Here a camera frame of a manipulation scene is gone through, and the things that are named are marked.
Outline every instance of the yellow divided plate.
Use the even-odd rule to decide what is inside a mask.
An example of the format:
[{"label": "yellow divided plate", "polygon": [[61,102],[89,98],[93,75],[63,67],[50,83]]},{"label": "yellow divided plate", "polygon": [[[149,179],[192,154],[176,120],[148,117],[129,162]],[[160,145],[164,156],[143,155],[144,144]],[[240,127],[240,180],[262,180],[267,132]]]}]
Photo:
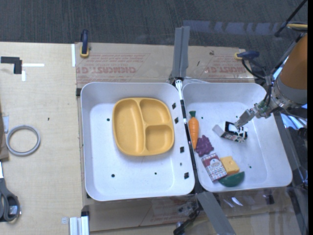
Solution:
[{"label": "yellow divided plate", "polygon": [[174,144],[174,127],[167,106],[160,100],[129,97],[113,108],[113,134],[127,155],[149,156],[167,152]]}]

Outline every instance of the wooden table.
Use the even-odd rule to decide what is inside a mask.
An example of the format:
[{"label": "wooden table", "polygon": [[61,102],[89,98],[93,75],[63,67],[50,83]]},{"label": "wooden table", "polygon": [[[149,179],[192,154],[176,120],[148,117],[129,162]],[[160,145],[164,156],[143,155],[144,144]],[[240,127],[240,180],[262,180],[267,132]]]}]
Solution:
[{"label": "wooden table", "polygon": [[[67,235],[68,219],[80,217],[83,207],[72,45],[0,43],[0,49],[0,56],[20,57],[26,73],[22,81],[13,65],[0,64],[0,102],[2,113],[9,116],[9,129],[28,124],[41,135],[34,154],[10,154],[2,161],[7,187],[18,196],[22,214],[13,223],[0,222],[0,234]],[[20,131],[11,146],[27,150],[35,142],[32,133]],[[299,234],[291,203],[288,206],[284,212],[233,217],[230,223],[238,234]],[[169,224],[93,234],[173,234],[174,229],[175,224]]]}]

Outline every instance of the small box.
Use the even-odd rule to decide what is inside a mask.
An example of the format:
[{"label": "small box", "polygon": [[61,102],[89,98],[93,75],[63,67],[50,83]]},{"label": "small box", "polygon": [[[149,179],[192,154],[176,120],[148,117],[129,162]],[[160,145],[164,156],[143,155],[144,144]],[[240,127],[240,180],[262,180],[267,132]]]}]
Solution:
[{"label": "small box", "polygon": [[227,176],[227,172],[216,153],[202,158],[201,161],[212,182]]},{"label": "small box", "polygon": [[248,129],[246,127],[240,127],[237,129],[231,122],[223,122],[222,124],[216,124],[212,129],[219,137],[229,139],[235,142],[243,142],[248,138]]}]

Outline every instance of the metal bracket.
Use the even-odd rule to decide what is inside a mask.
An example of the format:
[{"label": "metal bracket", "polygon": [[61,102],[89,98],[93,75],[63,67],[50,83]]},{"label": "metal bracket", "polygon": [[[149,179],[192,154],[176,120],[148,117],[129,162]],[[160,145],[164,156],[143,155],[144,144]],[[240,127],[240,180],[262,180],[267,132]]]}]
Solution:
[{"label": "metal bracket", "polygon": [[214,230],[217,232],[217,234],[219,235],[236,234],[213,193],[204,191],[200,194],[197,194],[196,196],[205,214],[211,221],[211,224]]},{"label": "metal bracket", "polygon": [[89,235],[89,214],[82,212],[82,216],[69,219],[69,235]]},{"label": "metal bracket", "polygon": [[14,64],[14,74],[22,73],[22,60],[19,57],[1,57],[2,64]]},{"label": "metal bracket", "polygon": [[175,29],[174,60],[170,80],[184,78],[188,68],[188,44],[190,27],[183,26]]}]

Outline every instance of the cardboard sheet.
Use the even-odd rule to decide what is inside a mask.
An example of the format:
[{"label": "cardboard sheet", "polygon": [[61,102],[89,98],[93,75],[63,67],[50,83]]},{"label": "cardboard sheet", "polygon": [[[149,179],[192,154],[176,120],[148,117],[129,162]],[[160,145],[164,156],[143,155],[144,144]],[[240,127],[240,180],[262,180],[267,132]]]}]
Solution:
[{"label": "cardboard sheet", "polygon": [[[77,88],[90,82],[166,82],[172,72],[174,46],[89,43],[89,57],[82,58],[81,45],[75,44]],[[189,46],[186,80],[254,82],[241,61],[234,58],[236,52],[243,51]]]},{"label": "cardboard sheet", "polygon": [[1,102],[0,102],[0,159],[9,157],[9,150],[6,146],[5,134],[4,134],[4,125],[1,113]]}]

